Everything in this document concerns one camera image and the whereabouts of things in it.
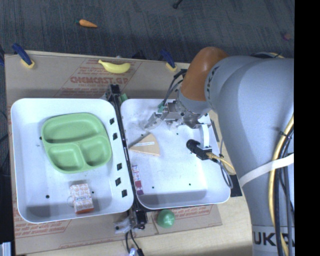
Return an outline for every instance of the orange toy carrot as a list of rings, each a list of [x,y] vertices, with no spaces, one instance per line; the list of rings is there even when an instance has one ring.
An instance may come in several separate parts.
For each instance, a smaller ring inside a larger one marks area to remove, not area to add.
[[[79,19],[75,21],[76,23],[80,24],[83,27],[87,27],[87,28],[97,28],[98,26],[96,24],[93,24],[90,21],[87,21],[85,19]]]

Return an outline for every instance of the white band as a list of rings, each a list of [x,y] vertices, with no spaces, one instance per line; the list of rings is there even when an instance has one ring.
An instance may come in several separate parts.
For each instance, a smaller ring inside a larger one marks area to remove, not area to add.
[[[268,162],[252,171],[249,171],[239,179],[239,184],[243,187],[246,183],[254,180],[255,178],[270,172],[271,170],[278,169],[281,167],[289,166],[295,162],[294,153],[288,155],[287,157],[277,159]]]

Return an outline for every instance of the banana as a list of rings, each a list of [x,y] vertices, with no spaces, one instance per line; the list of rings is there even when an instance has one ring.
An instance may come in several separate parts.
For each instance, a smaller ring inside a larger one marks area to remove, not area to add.
[[[115,74],[121,74],[121,73],[127,72],[131,66],[130,63],[113,64],[110,62],[103,62],[101,59],[99,59],[98,63],[100,63],[105,68],[106,71],[110,73],[115,73]]]

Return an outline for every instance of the green divided tray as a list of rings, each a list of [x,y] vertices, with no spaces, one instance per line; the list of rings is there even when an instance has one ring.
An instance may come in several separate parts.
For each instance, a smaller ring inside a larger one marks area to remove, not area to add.
[[[112,156],[106,129],[91,113],[52,117],[44,122],[41,137],[50,162],[62,173],[78,173],[103,166]]]

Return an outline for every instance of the robotic arm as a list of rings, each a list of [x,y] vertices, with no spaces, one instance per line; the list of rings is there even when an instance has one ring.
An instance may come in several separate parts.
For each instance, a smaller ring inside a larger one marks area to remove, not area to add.
[[[228,56],[206,47],[191,62],[176,100],[146,128],[172,119],[193,129],[209,110],[218,115],[246,197],[253,255],[295,255],[294,60],[272,53]]]

